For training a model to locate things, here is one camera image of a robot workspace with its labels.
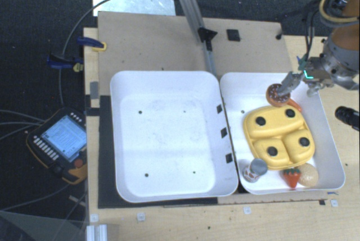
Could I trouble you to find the small bottle with grey cap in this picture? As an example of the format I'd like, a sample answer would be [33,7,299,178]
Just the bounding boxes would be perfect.
[241,157,269,184]

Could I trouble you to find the black block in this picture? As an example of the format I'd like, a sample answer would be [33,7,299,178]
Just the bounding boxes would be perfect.
[226,29,241,42]

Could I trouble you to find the yellow divided plate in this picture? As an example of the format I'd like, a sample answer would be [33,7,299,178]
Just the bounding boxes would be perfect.
[242,104,316,171]

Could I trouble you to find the red strawberry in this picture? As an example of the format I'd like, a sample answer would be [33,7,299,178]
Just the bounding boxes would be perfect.
[282,167,302,189]

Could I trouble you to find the beige egg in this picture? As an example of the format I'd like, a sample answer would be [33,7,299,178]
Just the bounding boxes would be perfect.
[296,162,320,188]

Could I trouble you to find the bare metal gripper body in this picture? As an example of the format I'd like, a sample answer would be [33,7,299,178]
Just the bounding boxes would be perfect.
[303,56,360,91]

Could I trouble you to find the white plastic tray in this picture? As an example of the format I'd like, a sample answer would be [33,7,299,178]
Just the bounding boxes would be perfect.
[219,71,347,196]
[109,70,240,204]

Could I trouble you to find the brown doughnut with sprinkles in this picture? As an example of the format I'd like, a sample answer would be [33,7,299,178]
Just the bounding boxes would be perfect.
[265,83,291,108]

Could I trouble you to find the brown cardboard board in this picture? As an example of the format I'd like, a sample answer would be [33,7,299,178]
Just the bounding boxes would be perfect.
[97,11,330,208]

